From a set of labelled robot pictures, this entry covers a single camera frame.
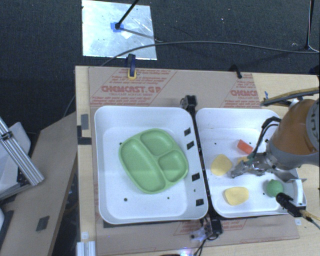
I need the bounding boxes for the white plastic tray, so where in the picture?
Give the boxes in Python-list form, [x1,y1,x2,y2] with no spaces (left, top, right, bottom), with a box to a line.
[194,107,307,219]
[94,105,210,225]

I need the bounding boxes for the yellow flat oval piece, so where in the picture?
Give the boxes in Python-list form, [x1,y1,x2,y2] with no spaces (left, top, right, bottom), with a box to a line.
[222,186,250,207]
[210,154,234,177]

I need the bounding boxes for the orange wedge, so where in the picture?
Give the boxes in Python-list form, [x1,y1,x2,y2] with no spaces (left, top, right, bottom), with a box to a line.
[236,139,254,154]

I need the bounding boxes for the black block with thin wires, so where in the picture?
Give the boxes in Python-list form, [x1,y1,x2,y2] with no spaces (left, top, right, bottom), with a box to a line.
[209,218,224,236]
[180,94,199,110]

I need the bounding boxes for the thin black rod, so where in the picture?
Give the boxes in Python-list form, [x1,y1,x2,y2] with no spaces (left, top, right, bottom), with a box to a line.
[188,104,217,221]

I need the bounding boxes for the brown cardboard board red print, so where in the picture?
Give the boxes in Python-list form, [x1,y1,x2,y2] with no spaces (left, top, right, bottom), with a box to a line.
[87,66,301,256]

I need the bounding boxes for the green divided plate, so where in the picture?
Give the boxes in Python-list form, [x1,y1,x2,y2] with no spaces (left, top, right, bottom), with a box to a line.
[118,128,190,195]

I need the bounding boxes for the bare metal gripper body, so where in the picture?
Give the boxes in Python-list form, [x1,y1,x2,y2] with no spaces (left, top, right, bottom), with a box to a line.
[247,152,279,174]

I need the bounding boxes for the green ball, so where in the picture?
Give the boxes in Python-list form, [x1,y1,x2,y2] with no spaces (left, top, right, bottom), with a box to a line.
[265,179,284,199]

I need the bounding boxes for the black cylinder on white bracket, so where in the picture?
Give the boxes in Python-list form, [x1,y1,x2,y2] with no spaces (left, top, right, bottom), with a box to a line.
[274,171,308,218]

